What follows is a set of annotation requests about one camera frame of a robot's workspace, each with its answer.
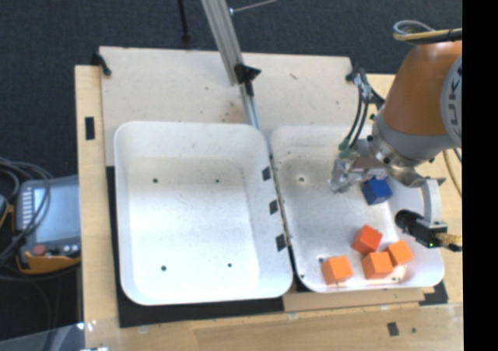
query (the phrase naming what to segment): orange cube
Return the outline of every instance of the orange cube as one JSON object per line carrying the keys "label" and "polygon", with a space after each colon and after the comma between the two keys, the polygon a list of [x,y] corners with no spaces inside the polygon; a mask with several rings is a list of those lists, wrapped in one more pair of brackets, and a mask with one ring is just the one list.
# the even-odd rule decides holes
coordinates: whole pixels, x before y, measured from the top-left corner
{"label": "orange cube", "polygon": [[369,225],[363,225],[363,227],[356,232],[351,247],[365,255],[376,251],[381,243],[381,239],[382,233]]}
{"label": "orange cube", "polygon": [[361,265],[367,279],[382,279],[394,269],[391,257],[389,257],[389,253],[386,251],[369,253],[366,257],[362,258]]}
{"label": "orange cube", "polygon": [[391,258],[394,267],[405,264],[413,259],[413,253],[410,250],[410,247],[402,239],[393,244],[389,244],[384,251],[389,253],[389,257]]}
{"label": "orange cube", "polygon": [[347,255],[329,258],[321,264],[321,271],[328,285],[348,279],[353,275]]}

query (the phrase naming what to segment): cube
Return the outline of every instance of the cube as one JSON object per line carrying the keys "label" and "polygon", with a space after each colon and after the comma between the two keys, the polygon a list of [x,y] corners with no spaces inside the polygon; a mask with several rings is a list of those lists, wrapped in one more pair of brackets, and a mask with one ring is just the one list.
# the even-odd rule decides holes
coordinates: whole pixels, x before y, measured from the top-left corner
{"label": "cube", "polygon": [[365,255],[372,251],[377,251],[381,243],[382,233],[372,228],[370,225],[363,225],[352,240],[351,247]]}
{"label": "cube", "polygon": [[372,178],[365,181],[361,187],[361,192],[365,196],[368,205],[377,205],[385,202],[392,196],[387,179],[378,180]]}
{"label": "cube", "polygon": [[349,259],[346,255],[329,258],[321,264],[321,271],[328,285],[350,278],[352,273]]}
{"label": "cube", "polygon": [[389,253],[386,251],[369,253],[366,257],[362,258],[361,265],[367,279],[382,279],[394,269],[391,257],[389,257]]}
{"label": "cube", "polygon": [[391,263],[394,267],[406,264],[413,259],[412,250],[402,239],[393,244],[389,244],[383,251],[389,253]]}

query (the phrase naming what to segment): aluminum rail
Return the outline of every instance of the aluminum rail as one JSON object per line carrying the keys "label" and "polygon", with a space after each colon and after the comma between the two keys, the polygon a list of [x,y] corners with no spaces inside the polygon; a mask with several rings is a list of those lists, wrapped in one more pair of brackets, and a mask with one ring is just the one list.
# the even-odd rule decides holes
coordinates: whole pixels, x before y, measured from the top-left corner
{"label": "aluminum rail", "polygon": [[[226,0],[201,0],[205,14],[211,27],[212,35],[215,38],[216,45],[222,56],[226,73],[232,85],[240,84],[235,67],[244,65],[240,46],[233,28],[230,9]],[[257,129],[260,129],[254,98],[247,93],[247,87],[240,86],[240,94],[244,102],[244,108],[247,115],[247,121]]]}

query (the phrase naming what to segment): blue cube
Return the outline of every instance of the blue cube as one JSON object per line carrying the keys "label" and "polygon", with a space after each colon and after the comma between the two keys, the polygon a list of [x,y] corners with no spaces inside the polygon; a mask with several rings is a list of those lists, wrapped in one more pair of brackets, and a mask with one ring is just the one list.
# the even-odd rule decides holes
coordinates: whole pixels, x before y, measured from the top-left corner
{"label": "blue cube", "polygon": [[365,196],[368,205],[377,205],[385,202],[392,196],[392,191],[389,188],[387,179],[378,180],[372,178],[371,180],[363,182],[361,187],[363,196]]}

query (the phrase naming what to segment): dark carpet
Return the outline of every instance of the dark carpet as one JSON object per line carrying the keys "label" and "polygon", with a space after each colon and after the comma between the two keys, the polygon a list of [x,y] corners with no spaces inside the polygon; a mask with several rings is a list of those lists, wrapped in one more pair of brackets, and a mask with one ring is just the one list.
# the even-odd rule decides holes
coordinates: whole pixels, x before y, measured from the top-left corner
{"label": "dark carpet", "polygon": [[[200,0],[183,1],[189,47],[215,50]],[[235,9],[261,1],[227,0]],[[396,21],[448,29],[462,17],[463,0],[278,0],[233,21],[243,52],[349,56],[367,72],[395,73],[409,50],[392,37]],[[182,36],[177,0],[0,0],[0,156],[75,174],[75,65],[99,46],[183,48]],[[77,282],[40,284],[56,325],[81,319]],[[45,304],[34,285],[0,280],[0,340],[44,330]]]}

